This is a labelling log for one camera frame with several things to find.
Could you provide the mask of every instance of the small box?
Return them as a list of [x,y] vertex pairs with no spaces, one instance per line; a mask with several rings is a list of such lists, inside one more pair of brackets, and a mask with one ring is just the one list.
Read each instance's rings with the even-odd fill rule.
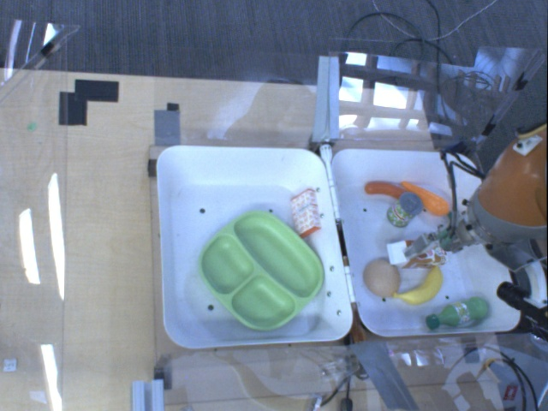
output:
[[316,192],[311,188],[291,199],[291,213],[300,237],[307,237],[321,229]]

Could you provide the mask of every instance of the green plate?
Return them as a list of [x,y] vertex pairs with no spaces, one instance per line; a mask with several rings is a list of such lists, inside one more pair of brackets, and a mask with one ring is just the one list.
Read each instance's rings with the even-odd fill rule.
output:
[[271,331],[318,293],[324,267],[288,225],[268,212],[250,211],[205,245],[200,275],[244,325]]

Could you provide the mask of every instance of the banana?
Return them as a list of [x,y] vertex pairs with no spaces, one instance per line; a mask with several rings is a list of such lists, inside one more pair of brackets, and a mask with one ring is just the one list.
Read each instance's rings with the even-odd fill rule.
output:
[[392,296],[410,305],[419,305],[434,298],[441,289],[443,282],[444,278],[439,266],[434,266],[420,286],[401,294],[395,292]]

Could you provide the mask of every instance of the brown round object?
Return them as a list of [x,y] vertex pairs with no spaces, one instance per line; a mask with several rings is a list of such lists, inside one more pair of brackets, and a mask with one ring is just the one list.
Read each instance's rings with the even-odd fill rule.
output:
[[363,282],[379,297],[391,297],[400,288],[400,272],[385,259],[369,262],[363,271]]

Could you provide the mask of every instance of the blue can lid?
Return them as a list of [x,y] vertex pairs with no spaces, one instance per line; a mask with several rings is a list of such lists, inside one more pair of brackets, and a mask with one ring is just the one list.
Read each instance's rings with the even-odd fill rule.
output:
[[417,216],[424,206],[418,194],[405,192],[400,196],[400,207],[409,215]]

